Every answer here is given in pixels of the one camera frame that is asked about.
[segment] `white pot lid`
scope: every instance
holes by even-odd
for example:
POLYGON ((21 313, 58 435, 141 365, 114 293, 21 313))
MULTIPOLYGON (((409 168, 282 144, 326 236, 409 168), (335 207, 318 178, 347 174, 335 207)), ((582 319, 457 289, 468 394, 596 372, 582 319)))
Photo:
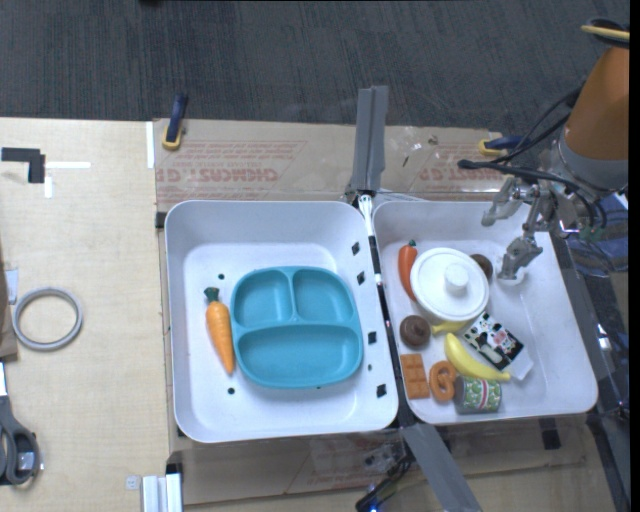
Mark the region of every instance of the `white pot lid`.
POLYGON ((489 301, 489 282, 480 265, 447 247, 418 256, 411 268, 411 288, 418 304, 443 321, 476 318, 489 301))

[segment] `black fabric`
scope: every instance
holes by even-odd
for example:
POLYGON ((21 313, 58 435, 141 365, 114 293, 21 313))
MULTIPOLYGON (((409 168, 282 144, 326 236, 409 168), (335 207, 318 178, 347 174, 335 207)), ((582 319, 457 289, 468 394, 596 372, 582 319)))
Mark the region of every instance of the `black fabric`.
POLYGON ((0 116, 187 116, 355 123, 389 85, 389 125, 522 133, 586 78, 593 17, 628 0, 191 2, 2 0, 0 116))

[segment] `black scissors handle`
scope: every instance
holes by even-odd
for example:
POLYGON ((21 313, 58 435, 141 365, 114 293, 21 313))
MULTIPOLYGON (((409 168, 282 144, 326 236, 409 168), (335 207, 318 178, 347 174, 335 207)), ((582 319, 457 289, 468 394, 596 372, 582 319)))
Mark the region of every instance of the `black scissors handle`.
POLYGON ((40 466, 40 449, 35 436, 14 418, 8 396, 0 396, 0 477, 13 485, 25 483, 40 466), (6 453, 2 445, 6 444, 6 453), (31 469, 19 468, 19 453, 33 453, 31 469))

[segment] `orange carrot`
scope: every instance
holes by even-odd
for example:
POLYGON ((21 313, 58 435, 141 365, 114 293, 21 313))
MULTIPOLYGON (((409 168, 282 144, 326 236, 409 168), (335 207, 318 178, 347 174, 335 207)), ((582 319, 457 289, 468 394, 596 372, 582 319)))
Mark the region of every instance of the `orange carrot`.
POLYGON ((219 293, 220 290, 213 287, 204 291, 207 299, 209 299, 209 305, 205 313, 207 330, 225 370, 231 375, 235 367, 233 339, 231 337, 231 316, 229 315, 229 308, 218 300, 219 293))
POLYGON ((416 243, 413 240, 409 240, 409 243, 400 247, 398 252, 398 272, 400 273, 400 282, 404 291, 407 292, 409 298, 413 301, 416 300, 416 296, 411 289, 411 267, 416 261, 418 256, 418 249, 416 249, 416 243))

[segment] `silver ring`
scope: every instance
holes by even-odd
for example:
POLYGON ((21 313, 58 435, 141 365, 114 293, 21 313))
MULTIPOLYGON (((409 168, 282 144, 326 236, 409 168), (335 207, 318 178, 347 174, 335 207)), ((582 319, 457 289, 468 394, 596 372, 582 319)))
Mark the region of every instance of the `silver ring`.
POLYGON ((18 301, 16 302, 15 309, 13 310, 12 320, 13 329, 16 332, 16 336, 24 346, 32 350, 48 352, 64 347, 65 345, 71 343, 71 341, 73 341, 73 339, 78 335, 78 333, 80 332, 80 328, 82 327, 82 308, 80 307, 80 302, 72 293, 63 288, 47 286, 44 288, 36 288, 34 290, 31 290, 20 297, 20 299, 18 299, 18 301), (76 323, 71 328, 71 330, 59 340, 53 341, 51 343, 41 343, 39 341, 29 339, 20 329, 20 315, 22 315, 22 311, 31 302, 41 297, 60 297, 61 299, 64 299, 69 304, 71 304, 71 307, 73 307, 76 313, 76 323))

